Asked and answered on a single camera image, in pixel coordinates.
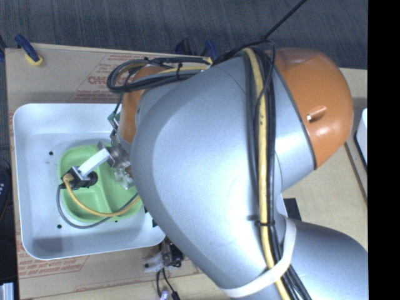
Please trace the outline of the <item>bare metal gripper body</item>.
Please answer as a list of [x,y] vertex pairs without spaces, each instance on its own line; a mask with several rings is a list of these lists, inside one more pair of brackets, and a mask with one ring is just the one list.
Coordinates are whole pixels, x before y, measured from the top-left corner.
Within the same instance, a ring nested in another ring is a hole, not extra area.
[[106,162],[114,169],[124,169],[131,165],[130,152],[132,144],[122,138],[117,132],[110,135],[111,145],[106,146],[103,141],[97,143],[99,150],[106,149],[108,157]]

